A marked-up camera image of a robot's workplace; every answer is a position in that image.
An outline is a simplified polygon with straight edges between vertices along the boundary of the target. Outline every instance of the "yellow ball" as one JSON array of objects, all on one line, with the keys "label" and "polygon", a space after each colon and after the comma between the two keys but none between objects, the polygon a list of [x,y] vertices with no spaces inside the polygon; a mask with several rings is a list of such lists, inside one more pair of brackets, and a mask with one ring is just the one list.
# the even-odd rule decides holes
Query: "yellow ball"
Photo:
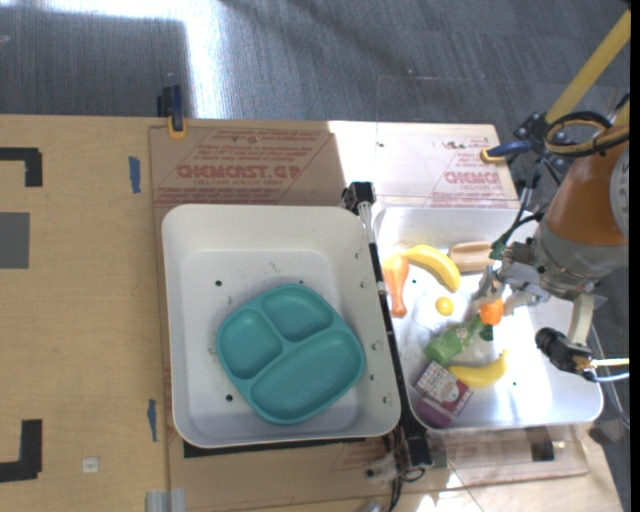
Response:
[{"label": "yellow ball", "polygon": [[453,301],[449,297],[440,297],[436,300],[436,310],[443,316],[453,313]]}]

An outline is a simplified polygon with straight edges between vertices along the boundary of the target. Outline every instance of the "banana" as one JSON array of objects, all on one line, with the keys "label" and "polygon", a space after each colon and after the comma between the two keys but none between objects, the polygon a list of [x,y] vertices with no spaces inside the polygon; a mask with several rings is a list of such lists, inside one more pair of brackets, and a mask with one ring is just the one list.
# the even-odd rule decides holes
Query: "banana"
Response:
[{"label": "banana", "polygon": [[470,388],[491,386],[507,372],[508,352],[504,349],[497,359],[480,368],[452,365],[447,369]]},{"label": "banana", "polygon": [[416,245],[404,251],[410,263],[430,272],[450,292],[460,287],[460,270],[449,256],[430,245]]}]

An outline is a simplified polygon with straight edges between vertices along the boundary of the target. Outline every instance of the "yellow pole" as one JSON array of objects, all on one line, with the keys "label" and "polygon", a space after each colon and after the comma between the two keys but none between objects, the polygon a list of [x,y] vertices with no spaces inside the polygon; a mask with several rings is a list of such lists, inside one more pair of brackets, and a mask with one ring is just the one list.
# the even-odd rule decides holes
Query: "yellow pole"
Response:
[{"label": "yellow pole", "polygon": [[615,120],[613,121],[613,126],[622,126],[625,124],[629,124],[629,105],[631,104],[631,100],[627,100],[624,106],[618,112]]},{"label": "yellow pole", "polygon": [[545,121],[551,124],[571,112],[630,38],[631,9],[627,9],[553,107],[549,109],[545,115]]}]

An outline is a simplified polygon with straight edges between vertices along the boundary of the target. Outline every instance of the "gray square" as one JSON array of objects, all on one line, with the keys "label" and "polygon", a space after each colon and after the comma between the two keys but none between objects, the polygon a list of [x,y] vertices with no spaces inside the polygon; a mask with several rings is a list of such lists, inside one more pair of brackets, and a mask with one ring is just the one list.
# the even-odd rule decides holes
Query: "gray square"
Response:
[{"label": "gray square", "polygon": [[29,214],[0,212],[0,268],[29,268]]}]

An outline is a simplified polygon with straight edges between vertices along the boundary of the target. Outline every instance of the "black corner marker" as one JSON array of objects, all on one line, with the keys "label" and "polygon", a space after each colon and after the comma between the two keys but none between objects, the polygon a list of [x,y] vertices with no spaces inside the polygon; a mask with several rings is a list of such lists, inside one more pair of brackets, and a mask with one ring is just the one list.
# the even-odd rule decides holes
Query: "black corner marker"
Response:
[{"label": "black corner marker", "polygon": [[0,160],[23,161],[24,186],[42,186],[42,153],[38,148],[0,148]]},{"label": "black corner marker", "polygon": [[42,420],[22,420],[20,456],[0,463],[0,483],[35,480],[42,471]]}]

